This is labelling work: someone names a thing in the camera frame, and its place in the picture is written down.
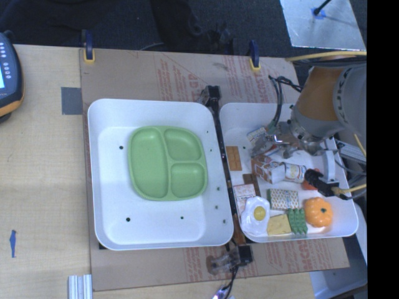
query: toy fried egg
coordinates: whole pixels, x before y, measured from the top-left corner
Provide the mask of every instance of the toy fried egg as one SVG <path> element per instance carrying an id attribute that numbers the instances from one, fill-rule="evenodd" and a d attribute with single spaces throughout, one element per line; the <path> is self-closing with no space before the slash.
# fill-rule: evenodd
<path id="1" fill-rule="evenodd" d="M 267 234 L 269 218 L 270 203 L 267 199 L 259 196 L 248 198 L 241 214 L 241 229 L 254 236 Z"/>

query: black device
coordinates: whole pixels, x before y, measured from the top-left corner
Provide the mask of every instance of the black device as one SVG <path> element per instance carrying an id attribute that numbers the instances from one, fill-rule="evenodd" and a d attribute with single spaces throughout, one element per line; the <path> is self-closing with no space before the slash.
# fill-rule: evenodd
<path id="1" fill-rule="evenodd" d="M 7 32 L 0 32 L 0 123 L 23 102 L 24 79 L 17 52 Z"/>

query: orange pumpkin toy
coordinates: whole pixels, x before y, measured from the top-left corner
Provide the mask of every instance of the orange pumpkin toy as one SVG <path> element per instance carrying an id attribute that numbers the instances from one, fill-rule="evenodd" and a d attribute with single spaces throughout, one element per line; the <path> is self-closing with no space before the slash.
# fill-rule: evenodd
<path id="1" fill-rule="evenodd" d="M 321 197 L 310 198 L 305 202 L 305 219 L 314 227 L 326 227 L 332 223 L 331 204 Z"/>

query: white tray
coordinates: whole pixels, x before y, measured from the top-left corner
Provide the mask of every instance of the white tray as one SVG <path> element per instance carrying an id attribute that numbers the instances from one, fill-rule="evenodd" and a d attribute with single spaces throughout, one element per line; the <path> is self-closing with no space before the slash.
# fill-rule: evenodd
<path id="1" fill-rule="evenodd" d="M 88 110 L 95 233 L 111 250 L 217 246 L 233 236 L 233 220 L 211 112 L 194 102 L 101 99 Z M 184 201 L 150 201 L 130 180 L 127 147 L 142 126 L 176 126 L 204 148 L 208 185 Z"/>
<path id="2" fill-rule="evenodd" d="M 290 105 L 284 105 L 280 121 L 286 121 L 290 118 Z M 276 104 L 265 103 L 228 103 L 220 111 L 220 120 L 223 131 L 223 140 L 225 146 L 238 146 L 241 159 L 242 171 L 230 171 L 232 185 L 244 184 L 243 174 L 251 173 L 251 144 L 247 139 L 247 134 L 261 126 L 266 126 L 273 119 L 276 112 Z M 329 148 L 336 148 L 334 141 L 329 141 Z M 305 165 L 307 168 L 318 168 L 324 173 L 324 163 L 321 156 L 313 157 L 305 151 L 296 151 L 289 159 L 284 159 L 280 153 L 271 155 L 276 161 L 285 161 L 292 164 Z M 336 179 L 339 180 L 341 188 L 348 188 L 344 170 L 336 166 Z M 261 196 L 266 198 L 268 188 L 291 189 L 298 191 L 299 203 L 302 203 L 311 197 L 323 197 L 317 191 L 305 191 L 301 189 L 300 184 L 281 181 L 276 184 L 269 184 L 262 178 L 257 178 Z M 338 197 L 328 197 L 334 213 L 333 223 L 328 227 L 315 228 L 308 226 L 307 235 L 273 235 L 252 236 L 246 234 L 246 237 L 255 242 L 275 242 L 282 240 L 299 239 L 320 239 L 328 237 L 345 237 L 353 235 L 357 231 L 358 217 L 352 200 L 344 201 Z M 283 214 L 283 211 L 271 211 L 271 216 Z"/>

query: green divided plate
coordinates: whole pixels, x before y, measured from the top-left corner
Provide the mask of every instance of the green divided plate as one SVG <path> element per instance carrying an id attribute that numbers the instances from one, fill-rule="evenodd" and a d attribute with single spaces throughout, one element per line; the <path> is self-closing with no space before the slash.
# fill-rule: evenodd
<path id="1" fill-rule="evenodd" d="M 154 201 L 178 201 L 205 190 L 208 171 L 201 140 L 174 126 L 144 126 L 129 139 L 130 178 L 139 195 Z"/>

